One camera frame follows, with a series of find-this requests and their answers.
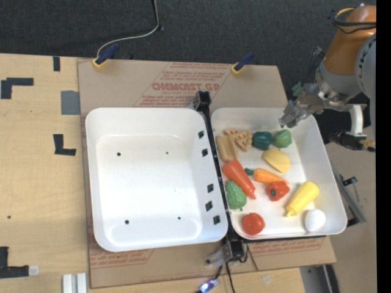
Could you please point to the dark green toy pepper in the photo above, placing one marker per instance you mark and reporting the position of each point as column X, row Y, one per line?
column 261, row 140

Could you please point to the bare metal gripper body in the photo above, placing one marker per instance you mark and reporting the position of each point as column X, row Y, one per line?
column 317, row 98

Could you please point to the thin black rod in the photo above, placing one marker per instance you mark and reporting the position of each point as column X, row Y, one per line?
column 218, row 166

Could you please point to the orange toy sauce bottle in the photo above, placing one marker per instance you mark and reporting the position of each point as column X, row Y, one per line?
column 236, row 173

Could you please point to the toy pizza slice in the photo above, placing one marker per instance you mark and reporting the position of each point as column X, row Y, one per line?
column 241, row 138

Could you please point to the red toy tomato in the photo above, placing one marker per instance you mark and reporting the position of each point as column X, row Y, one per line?
column 253, row 223

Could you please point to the tan toy bread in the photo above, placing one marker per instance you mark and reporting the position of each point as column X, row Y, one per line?
column 226, row 149

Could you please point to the red toy pepper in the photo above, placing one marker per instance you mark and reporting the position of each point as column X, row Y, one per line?
column 277, row 190

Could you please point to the white plastic tray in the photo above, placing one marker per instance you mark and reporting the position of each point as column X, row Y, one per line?
column 317, row 169
column 152, row 179

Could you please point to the brown cardboard board red print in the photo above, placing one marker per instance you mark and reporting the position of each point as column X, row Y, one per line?
column 171, row 84

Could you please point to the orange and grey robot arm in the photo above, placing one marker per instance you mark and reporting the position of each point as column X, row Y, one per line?
column 346, row 47

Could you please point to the black cylinder on white bracket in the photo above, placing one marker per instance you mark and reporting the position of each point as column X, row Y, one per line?
column 355, row 117

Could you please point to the orange toy carrot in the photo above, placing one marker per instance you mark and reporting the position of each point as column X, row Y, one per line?
column 267, row 175

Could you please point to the green toy broccoli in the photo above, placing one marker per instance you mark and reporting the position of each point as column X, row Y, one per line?
column 235, row 195

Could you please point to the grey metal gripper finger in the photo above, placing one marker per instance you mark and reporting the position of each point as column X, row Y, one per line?
column 298, row 118
column 286, row 114

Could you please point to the yellow toy sauce bottle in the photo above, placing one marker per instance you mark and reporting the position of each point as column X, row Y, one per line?
column 304, row 197

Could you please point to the yellow toy lemon half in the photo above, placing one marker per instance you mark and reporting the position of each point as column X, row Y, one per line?
column 276, row 160

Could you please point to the white toy egg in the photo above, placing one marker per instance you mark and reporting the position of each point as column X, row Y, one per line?
column 315, row 220

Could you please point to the light green toy pepper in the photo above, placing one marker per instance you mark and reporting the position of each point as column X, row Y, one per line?
column 282, row 138

